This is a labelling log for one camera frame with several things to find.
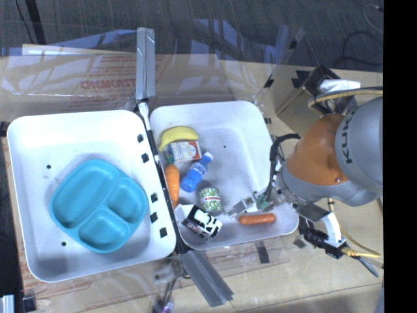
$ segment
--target water bottle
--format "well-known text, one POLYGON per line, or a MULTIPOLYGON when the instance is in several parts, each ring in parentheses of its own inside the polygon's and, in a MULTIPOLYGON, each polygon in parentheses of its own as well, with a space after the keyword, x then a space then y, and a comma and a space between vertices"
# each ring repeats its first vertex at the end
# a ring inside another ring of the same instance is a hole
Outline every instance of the water bottle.
POLYGON ((180 181, 181 189, 187 192, 193 192, 197 187, 197 184, 206 175, 207 165, 212 162, 212 160, 212 154, 206 152, 201 160, 193 163, 191 168, 187 171, 187 174, 180 181))

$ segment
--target blue divided tray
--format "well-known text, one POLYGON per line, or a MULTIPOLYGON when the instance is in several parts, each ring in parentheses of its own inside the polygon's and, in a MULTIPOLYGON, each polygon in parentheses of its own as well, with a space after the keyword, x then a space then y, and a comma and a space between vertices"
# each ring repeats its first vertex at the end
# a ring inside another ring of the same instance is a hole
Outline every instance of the blue divided tray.
POLYGON ((79 165, 50 201, 54 222, 83 246, 99 253, 122 247, 148 209, 145 191, 104 160, 79 165))

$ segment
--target banana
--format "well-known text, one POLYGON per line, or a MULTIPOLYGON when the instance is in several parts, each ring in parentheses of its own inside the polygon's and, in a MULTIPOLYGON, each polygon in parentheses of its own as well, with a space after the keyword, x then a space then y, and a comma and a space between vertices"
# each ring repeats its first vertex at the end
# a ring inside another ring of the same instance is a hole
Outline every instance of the banana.
POLYGON ((173 127, 164 131, 161 135, 161 144, 159 151, 162 151, 164 146, 175 140, 198 140, 197 132, 190 127, 173 127))

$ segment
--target sausage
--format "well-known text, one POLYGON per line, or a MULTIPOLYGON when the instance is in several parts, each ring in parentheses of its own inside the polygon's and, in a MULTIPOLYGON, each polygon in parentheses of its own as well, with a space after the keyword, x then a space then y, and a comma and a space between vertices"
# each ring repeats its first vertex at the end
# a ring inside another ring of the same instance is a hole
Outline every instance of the sausage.
POLYGON ((242 225, 258 225, 268 224, 276 221, 274 213, 263 213, 261 215, 242 215, 239 217, 239 222, 242 225))

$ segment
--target white tray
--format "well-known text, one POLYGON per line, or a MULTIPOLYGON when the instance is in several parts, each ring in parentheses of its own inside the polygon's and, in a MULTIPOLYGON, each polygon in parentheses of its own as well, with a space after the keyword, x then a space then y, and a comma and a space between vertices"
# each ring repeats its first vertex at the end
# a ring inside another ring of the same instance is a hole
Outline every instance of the white tray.
MULTIPOLYGON (((214 160, 199 185, 220 189, 223 226, 206 241, 179 224, 184 242, 196 250, 230 246, 291 233, 298 217, 288 205, 276 207, 274 224, 243 226, 226 211, 268 184, 272 145, 261 112, 249 102, 166 106, 150 116, 156 143, 163 130, 188 125, 199 133, 202 151, 214 160)), ((8 128, 8 143, 27 264, 44 282, 91 275, 159 260, 175 249, 176 236, 164 191, 153 161, 143 121, 125 110, 61 113, 20 117, 8 128), (149 210, 129 241, 119 250, 99 254, 73 240, 52 220, 52 194, 82 162, 106 160, 145 189, 149 210)), ((180 167, 182 174, 190 164, 180 167)), ((180 202, 198 205, 197 191, 181 191, 180 202)))
MULTIPOLYGON (((180 190, 179 202, 200 206, 199 190, 215 186, 222 201, 222 213, 216 218, 223 226, 215 238, 206 241, 179 223, 180 234, 188 246, 205 250, 267 239, 296 230, 298 216, 287 204, 271 211, 277 218, 273 224, 245 226, 238 222, 237 217, 230 218, 226 213, 241 199, 265 189, 269 182, 272 140, 262 113, 254 104, 233 101, 164 106, 151 113, 150 122, 157 145, 165 129, 185 125, 199 134, 201 151, 214 155, 204 181, 195 192, 180 190)), ((190 163, 180 165, 181 177, 189 167, 190 163)), ((256 206, 248 211, 256 212, 256 206)))
POLYGON ((10 124, 8 142, 23 241, 35 277, 55 282, 158 260, 174 250, 175 232, 146 138, 142 120, 124 110, 28 116, 10 124), (49 214, 60 182, 93 158, 106 160, 129 175, 149 199, 139 228, 122 248, 109 254, 81 246, 49 214), (151 222, 154 213, 157 219, 151 222))

